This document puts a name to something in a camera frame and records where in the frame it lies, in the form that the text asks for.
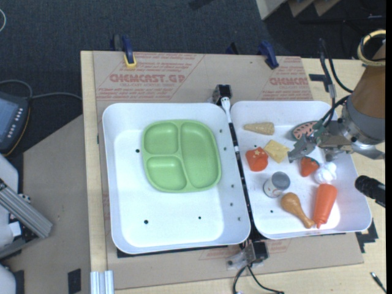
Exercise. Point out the thin black and white rod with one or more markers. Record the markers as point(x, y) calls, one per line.
point(236, 147)

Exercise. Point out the red strawberry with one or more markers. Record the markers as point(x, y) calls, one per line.
point(307, 166)

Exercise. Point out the tan corn cob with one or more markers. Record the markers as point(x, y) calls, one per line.
point(260, 128)

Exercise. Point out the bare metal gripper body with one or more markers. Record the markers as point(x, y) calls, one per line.
point(335, 141)

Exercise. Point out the small grey can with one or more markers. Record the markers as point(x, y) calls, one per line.
point(275, 185)

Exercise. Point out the white plastic tray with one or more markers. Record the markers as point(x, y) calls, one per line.
point(346, 207)
point(171, 219)

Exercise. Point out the brown cardboard board red print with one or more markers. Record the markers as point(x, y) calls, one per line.
point(183, 78)

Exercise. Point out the white garlic bulb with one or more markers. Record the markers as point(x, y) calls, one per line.
point(325, 174)

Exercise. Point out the pink watermelon slice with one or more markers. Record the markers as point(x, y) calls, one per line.
point(303, 131)

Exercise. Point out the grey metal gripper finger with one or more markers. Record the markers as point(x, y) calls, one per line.
point(330, 156)
point(301, 149)

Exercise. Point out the green divided plate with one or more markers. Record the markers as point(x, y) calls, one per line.
point(196, 152)

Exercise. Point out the yellow cheese wedge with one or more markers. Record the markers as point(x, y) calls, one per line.
point(275, 151)

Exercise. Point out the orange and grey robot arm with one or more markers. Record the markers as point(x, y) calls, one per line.
point(369, 93)

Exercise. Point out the brown chicken drumstick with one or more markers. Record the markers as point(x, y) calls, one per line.
point(292, 205)

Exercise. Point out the orange squeeze bottle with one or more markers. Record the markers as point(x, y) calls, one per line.
point(325, 202)

